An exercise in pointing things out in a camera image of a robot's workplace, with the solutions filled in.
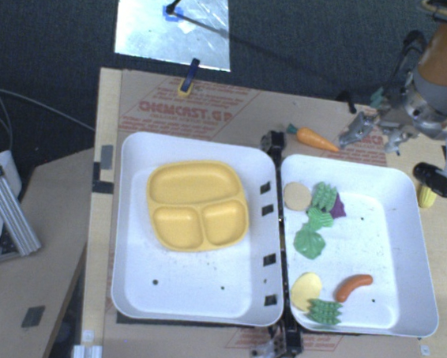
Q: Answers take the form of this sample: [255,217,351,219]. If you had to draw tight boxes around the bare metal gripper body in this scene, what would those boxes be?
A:
[375,86,447,144]

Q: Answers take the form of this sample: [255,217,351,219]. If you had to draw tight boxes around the orange carrot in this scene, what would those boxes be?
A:
[284,122,343,154]

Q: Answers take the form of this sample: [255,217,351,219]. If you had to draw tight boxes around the yellow corn cob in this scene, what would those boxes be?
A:
[416,183,439,210]

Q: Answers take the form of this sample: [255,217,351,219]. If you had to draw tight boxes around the green ridged leafy vegetable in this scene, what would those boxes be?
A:
[309,179,340,213]

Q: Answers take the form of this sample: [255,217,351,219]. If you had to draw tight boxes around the purple vegetable piece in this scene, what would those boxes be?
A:
[328,190,350,220]

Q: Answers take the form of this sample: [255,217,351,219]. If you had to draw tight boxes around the tan round biscuit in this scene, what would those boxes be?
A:
[280,180,314,213]

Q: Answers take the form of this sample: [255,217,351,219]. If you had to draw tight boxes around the small green ridged vegetable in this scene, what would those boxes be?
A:
[304,206,337,232]

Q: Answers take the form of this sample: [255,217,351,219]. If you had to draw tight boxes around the white plastic tray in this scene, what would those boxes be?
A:
[103,129,302,334]
[263,152,447,345]

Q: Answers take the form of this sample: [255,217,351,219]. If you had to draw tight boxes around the green lettuce leaf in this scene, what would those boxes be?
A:
[291,220,329,262]

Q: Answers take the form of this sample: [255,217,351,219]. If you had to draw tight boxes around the thin black rod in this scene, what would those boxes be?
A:
[252,138,318,344]

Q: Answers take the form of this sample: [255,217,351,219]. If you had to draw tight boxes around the brown cardboard board red print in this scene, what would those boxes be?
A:
[91,68,447,358]

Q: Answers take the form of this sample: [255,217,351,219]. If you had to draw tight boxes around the orange sausage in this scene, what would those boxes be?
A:
[334,270,374,307]

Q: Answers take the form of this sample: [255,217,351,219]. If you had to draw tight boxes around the yellow oval potato slice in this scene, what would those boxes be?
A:
[288,269,325,314]

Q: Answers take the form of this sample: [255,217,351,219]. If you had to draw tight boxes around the yellow divided plate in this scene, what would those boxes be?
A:
[139,153,257,260]

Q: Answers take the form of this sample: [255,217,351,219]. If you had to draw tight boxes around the green pea pods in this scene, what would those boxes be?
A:
[304,296,345,328]

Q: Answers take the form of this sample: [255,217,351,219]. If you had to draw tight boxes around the black cylinder on white bracket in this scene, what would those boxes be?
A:
[411,129,447,198]

